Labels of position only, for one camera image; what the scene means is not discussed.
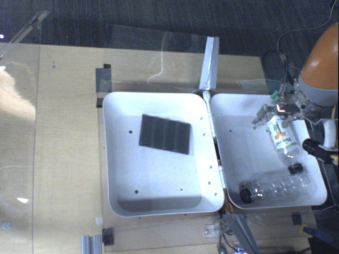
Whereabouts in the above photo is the black ribbed rectangular packet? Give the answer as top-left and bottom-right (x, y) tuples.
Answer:
(138, 114), (192, 156)

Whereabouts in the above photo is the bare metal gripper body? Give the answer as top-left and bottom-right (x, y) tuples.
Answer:
(266, 99), (308, 119)

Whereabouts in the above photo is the black cylinder on white bracket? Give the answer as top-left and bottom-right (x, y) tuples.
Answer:
(301, 117), (339, 166)

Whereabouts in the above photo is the thin black and white rod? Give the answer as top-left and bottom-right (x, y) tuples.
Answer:
(202, 90), (229, 211)

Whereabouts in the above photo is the clear plastic bottle black cap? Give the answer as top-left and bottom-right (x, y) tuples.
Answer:
(239, 175), (313, 204)

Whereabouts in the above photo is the white plastic tray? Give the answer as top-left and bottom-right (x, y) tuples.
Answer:
(102, 91), (226, 219)
(209, 93), (328, 210)

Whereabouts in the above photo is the clear bottle with green label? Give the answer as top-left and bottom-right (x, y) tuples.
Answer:
(266, 114), (304, 175)

